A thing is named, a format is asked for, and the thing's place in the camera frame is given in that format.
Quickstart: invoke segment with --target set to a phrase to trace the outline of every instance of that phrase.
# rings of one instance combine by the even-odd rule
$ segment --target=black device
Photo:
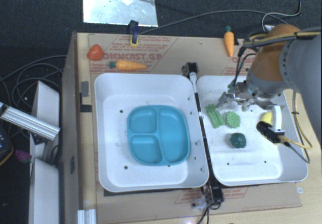
[[[0,166],[10,158],[14,148],[4,127],[0,124]]]

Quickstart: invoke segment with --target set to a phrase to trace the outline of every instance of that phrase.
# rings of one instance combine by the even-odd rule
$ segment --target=black carpet
[[[159,26],[197,14],[217,10],[257,10],[295,14],[299,0],[155,0]],[[66,55],[73,30],[79,32],[125,33],[125,26],[83,23],[83,0],[0,0],[0,76],[34,60],[53,55]],[[222,37],[230,25],[238,38],[261,30],[263,15],[257,13],[223,13],[198,18],[152,32],[151,35]],[[321,25],[321,0],[303,0],[300,16],[281,17],[299,28]],[[266,23],[277,24],[270,17]],[[51,61],[63,68],[61,59]],[[29,75],[45,75],[47,67]],[[9,92],[18,75],[5,80]],[[52,77],[59,83],[59,75]],[[9,103],[0,84],[0,101]],[[32,91],[26,94],[32,100]],[[10,135],[16,133],[12,127]],[[28,151],[29,141],[22,135],[12,137],[15,149]],[[0,167],[0,223],[28,222],[29,165],[11,157]]]

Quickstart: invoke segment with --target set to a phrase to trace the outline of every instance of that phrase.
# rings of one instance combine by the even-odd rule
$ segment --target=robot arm
[[[285,89],[293,89],[302,95],[307,115],[321,144],[320,31],[321,27],[300,31],[291,25],[276,26],[265,36],[266,40],[283,40],[278,37],[294,33],[296,37],[261,47],[246,81],[234,85],[230,99],[243,104],[245,110],[251,104],[268,109],[274,105],[270,101],[274,96]],[[308,35],[304,38],[300,36],[303,33]]]

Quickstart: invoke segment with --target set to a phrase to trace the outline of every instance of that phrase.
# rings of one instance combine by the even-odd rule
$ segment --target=white plastic tub
[[[305,179],[307,164],[290,148],[271,143],[256,130],[257,123],[267,112],[259,106],[253,105],[250,110],[244,112],[241,106],[233,102],[228,108],[220,110],[220,113],[224,115],[227,111],[236,112],[241,118],[240,127],[213,128],[205,107],[211,103],[217,104],[232,79],[233,77],[227,76],[203,76],[197,82],[211,161],[217,180],[227,186],[240,186],[297,182]],[[278,105],[286,105],[281,110],[282,129],[288,138],[298,142],[284,95],[276,96],[272,101]],[[245,148],[234,148],[230,144],[229,138],[235,132],[241,132],[246,136]]]
[[[209,177],[191,82],[178,75],[105,73],[95,81],[99,177],[112,192],[192,188]],[[131,155],[127,116],[136,107],[167,105],[185,116],[190,135],[188,158],[172,166],[148,166]]]

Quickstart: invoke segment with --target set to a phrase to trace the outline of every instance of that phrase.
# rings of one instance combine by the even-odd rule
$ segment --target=blue clip
[[[138,32],[139,32],[139,23],[131,20],[129,25],[127,26],[126,33],[131,34],[131,45],[138,45]]]

